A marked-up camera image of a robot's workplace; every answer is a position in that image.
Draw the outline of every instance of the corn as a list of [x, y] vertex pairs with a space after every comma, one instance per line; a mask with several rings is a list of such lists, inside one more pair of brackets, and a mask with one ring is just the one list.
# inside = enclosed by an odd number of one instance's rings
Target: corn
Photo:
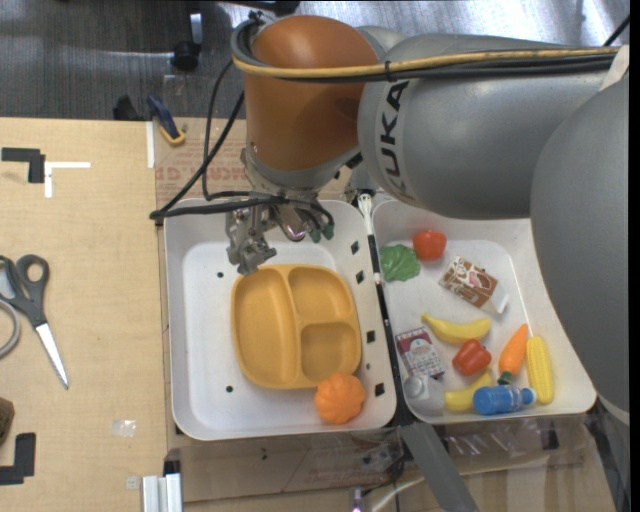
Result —
[[538, 402], [548, 404], [553, 400], [555, 389], [549, 350], [544, 340], [539, 336], [532, 336], [527, 341], [525, 364], [529, 376], [529, 386], [535, 390]]

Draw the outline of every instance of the toy water bottle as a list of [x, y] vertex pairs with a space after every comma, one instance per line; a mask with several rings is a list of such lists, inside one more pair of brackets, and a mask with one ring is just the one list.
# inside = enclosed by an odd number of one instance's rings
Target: toy water bottle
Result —
[[536, 392], [531, 388], [512, 385], [482, 387], [473, 394], [473, 407], [480, 414], [514, 412], [536, 401]]

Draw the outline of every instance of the carrot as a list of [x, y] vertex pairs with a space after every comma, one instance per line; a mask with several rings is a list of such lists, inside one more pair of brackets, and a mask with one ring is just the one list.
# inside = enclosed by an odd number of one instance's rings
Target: carrot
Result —
[[527, 353], [527, 339], [529, 326], [522, 324], [507, 341], [498, 360], [500, 378], [498, 384], [510, 384], [511, 378], [520, 371]]

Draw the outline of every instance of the scissors blade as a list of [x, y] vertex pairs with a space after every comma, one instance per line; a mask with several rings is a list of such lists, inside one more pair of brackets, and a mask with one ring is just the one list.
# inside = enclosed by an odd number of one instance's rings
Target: scissors blade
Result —
[[45, 350], [47, 351], [47, 355], [49, 356], [49, 361], [51, 361], [51, 365], [56, 372], [56, 375], [62, 382], [62, 385], [65, 389], [69, 389], [69, 381], [67, 380], [67, 373], [64, 371], [64, 366], [62, 366], [62, 359], [60, 358], [60, 353], [58, 352], [58, 347], [56, 347], [56, 342], [53, 339], [53, 334], [51, 333], [51, 328], [49, 324], [44, 323], [36, 327], [36, 331], [40, 336], [40, 340], [44, 345]]

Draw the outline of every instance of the black handle scissors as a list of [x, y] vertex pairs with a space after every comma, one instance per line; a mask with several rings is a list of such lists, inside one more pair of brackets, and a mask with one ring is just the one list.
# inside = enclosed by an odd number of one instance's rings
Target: black handle scissors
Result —
[[[29, 277], [29, 268], [32, 265], [40, 267], [42, 271], [38, 279]], [[65, 389], [68, 389], [67, 374], [64, 371], [58, 347], [43, 309], [44, 288], [49, 280], [49, 264], [35, 254], [22, 256], [16, 263], [5, 256], [0, 256], [0, 272], [2, 270], [6, 272], [12, 295], [7, 296], [6, 293], [0, 291], [0, 299], [8, 302], [29, 318], [31, 325], [40, 336], [56, 375]]]

